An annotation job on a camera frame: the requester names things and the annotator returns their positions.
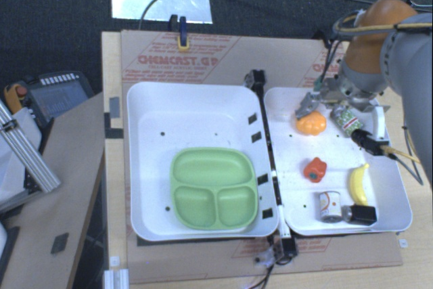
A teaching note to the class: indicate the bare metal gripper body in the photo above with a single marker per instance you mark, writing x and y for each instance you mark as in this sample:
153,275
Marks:
341,94

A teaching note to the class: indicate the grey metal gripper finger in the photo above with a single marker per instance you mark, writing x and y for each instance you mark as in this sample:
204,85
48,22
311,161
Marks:
307,105

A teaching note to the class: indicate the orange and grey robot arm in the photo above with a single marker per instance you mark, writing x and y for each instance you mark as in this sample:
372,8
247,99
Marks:
406,54

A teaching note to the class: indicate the yellow-orange toy bell pepper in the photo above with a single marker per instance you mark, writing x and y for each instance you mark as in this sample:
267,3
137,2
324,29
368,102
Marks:
313,125

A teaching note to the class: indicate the green and white can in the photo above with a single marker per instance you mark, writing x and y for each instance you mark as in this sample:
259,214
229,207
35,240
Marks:
347,120

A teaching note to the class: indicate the thin black and white rod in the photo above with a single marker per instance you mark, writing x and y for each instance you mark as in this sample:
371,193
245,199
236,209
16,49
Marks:
270,152

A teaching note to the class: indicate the red-orange toy bell pepper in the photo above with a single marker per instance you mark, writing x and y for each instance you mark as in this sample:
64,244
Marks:
315,170

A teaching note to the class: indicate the yellow banana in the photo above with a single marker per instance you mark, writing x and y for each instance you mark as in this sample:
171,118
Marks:
357,184

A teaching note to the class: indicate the white can with orange print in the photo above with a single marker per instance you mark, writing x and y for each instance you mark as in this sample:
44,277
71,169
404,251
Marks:
330,206

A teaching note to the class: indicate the brown cardboard board red print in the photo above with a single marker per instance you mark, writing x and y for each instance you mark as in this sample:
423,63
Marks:
209,61

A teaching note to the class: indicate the white plastic tray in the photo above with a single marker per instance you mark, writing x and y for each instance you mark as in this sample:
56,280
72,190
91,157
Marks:
189,118
382,213

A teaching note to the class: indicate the black carton with grey cap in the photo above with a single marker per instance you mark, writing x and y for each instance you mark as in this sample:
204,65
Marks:
362,215

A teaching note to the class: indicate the green divided plate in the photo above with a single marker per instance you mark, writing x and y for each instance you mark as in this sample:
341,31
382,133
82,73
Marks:
213,186

